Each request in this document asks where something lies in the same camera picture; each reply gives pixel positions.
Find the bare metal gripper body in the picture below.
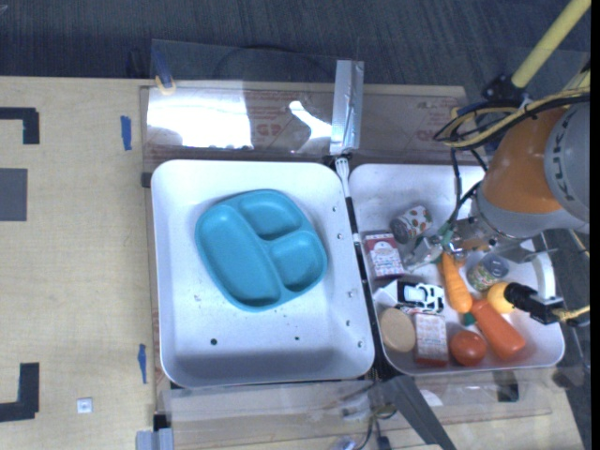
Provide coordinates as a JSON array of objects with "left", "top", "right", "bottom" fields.
[{"left": 442, "top": 215, "right": 502, "bottom": 252}]

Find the fruit print small can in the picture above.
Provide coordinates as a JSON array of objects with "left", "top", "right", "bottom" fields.
[{"left": 389, "top": 204, "right": 434, "bottom": 246}]

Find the orange carrot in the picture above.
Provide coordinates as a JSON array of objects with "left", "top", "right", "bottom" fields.
[{"left": 440, "top": 251, "right": 475, "bottom": 325}]

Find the green small can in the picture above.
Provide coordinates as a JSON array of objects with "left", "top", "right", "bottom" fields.
[{"left": 465, "top": 252, "right": 512, "bottom": 293}]

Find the red and white carton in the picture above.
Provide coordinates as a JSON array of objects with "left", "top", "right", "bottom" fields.
[{"left": 363, "top": 232, "right": 406, "bottom": 280}]

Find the black and white carton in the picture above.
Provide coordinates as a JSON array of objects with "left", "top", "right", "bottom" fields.
[{"left": 397, "top": 279, "right": 446, "bottom": 314}]

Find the yellow lemon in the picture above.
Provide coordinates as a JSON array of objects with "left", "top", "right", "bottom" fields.
[{"left": 486, "top": 281, "right": 517, "bottom": 315}]

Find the white plastic tray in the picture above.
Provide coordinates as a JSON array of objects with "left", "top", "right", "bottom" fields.
[
  {"left": 149, "top": 158, "right": 377, "bottom": 389},
  {"left": 348, "top": 162, "right": 566, "bottom": 377}
]

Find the orange and white carton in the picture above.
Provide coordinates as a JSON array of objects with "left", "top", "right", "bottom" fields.
[{"left": 412, "top": 311, "right": 450, "bottom": 368}]

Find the orange bottle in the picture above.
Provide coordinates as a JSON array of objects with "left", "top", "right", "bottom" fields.
[{"left": 470, "top": 297, "right": 528, "bottom": 361}]

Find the red tomato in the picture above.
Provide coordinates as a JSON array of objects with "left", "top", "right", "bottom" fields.
[{"left": 449, "top": 329, "right": 489, "bottom": 368}]

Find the blue divided plate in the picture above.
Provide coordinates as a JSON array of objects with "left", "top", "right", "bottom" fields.
[{"left": 194, "top": 188, "right": 329, "bottom": 313}]

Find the black cylinder on white bracket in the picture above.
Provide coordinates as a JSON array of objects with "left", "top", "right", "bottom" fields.
[{"left": 503, "top": 249, "right": 567, "bottom": 325}]

